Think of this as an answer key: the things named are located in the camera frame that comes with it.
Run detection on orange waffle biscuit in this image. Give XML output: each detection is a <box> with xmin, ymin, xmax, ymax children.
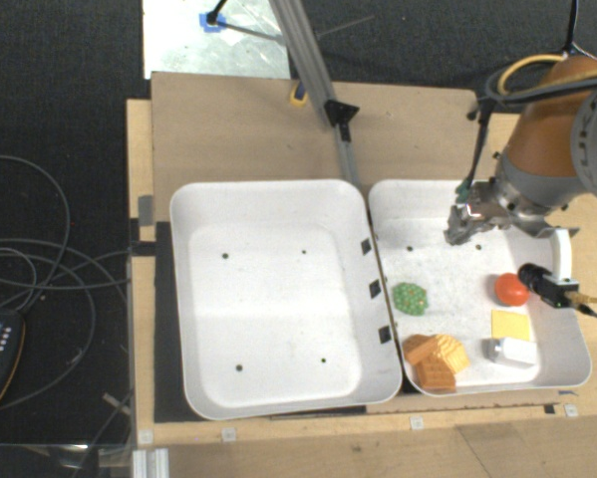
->
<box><xmin>402</xmin><ymin>334</ymin><xmax>442</xmax><ymax>366</ymax></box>
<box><xmin>430</xmin><ymin>334</ymin><xmax>471</xmax><ymax>373</ymax></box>
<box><xmin>416</xmin><ymin>358</ymin><xmax>457</xmax><ymax>394</ymax></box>

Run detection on green grapes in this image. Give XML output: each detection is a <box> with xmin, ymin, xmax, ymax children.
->
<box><xmin>391</xmin><ymin>281</ymin><xmax>431</xmax><ymax>318</ymax></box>

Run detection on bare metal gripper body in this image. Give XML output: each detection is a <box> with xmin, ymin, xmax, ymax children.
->
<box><xmin>457</xmin><ymin>179</ymin><xmax>554</xmax><ymax>234</ymax></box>

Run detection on brown cardboard board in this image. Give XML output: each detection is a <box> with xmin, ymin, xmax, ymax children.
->
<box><xmin>149</xmin><ymin>71</ymin><xmax>561</xmax><ymax>416</ymax></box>

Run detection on red tomato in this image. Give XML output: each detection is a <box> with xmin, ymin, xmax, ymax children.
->
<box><xmin>493</xmin><ymin>272</ymin><xmax>531</xmax><ymax>308</ymax></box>

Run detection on white plastic tray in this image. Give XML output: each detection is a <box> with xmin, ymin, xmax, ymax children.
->
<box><xmin>367</xmin><ymin>178</ymin><xmax>593</xmax><ymax>397</ymax></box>
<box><xmin>168</xmin><ymin>178</ymin><xmax>405</xmax><ymax>421</ymax></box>

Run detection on black cylinder on white bracket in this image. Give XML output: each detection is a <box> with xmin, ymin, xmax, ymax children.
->
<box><xmin>516</xmin><ymin>226</ymin><xmax>581</xmax><ymax>311</ymax></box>

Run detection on yellow cheese slice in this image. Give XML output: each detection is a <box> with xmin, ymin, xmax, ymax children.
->
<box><xmin>490</xmin><ymin>309</ymin><xmax>532</xmax><ymax>344</ymax></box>

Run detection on white bottle with grey cap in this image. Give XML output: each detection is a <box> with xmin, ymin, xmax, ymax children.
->
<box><xmin>486</xmin><ymin>337</ymin><xmax>537</xmax><ymax>368</ymax></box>

